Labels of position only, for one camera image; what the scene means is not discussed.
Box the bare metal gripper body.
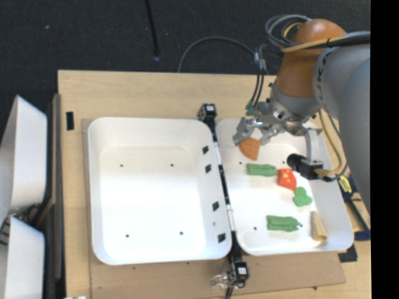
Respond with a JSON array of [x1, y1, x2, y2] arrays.
[[250, 97, 314, 136]]

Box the thin black and white rod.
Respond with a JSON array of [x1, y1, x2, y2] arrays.
[[208, 116, 241, 263]]

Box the green bean pod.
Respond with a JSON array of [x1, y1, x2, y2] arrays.
[[246, 163, 279, 178], [266, 214, 303, 232]]

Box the white plastic tray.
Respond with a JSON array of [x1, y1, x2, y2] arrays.
[[87, 116, 233, 266], [215, 118, 355, 257]]

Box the black block with thin wires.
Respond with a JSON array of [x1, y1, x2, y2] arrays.
[[197, 103, 217, 121], [233, 261, 251, 282]]

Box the orange wedge slice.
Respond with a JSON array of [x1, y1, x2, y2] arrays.
[[238, 137, 261, 161]]

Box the green broccoli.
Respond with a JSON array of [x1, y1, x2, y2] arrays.
[[292, 186, 314, 207]]

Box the black cylinder on white bracket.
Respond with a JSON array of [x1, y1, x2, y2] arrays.
[[286, 128, 325, 181]]

